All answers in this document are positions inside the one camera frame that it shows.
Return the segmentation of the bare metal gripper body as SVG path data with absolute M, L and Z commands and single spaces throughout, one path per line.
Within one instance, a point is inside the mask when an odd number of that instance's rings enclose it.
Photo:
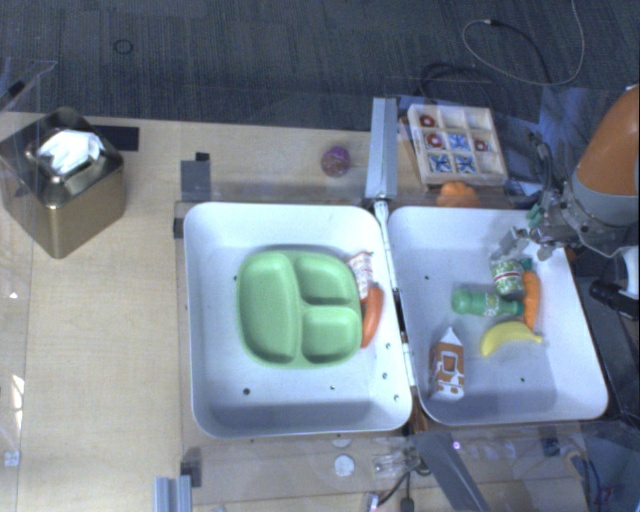
M 538 247 L 548 242 L 556 249 L 586 247 L 606 258 L 626 247 L 626 228 L 589 213 L 569 187 L 562 193 L 544 191 L 528 212 L 528 226 Z

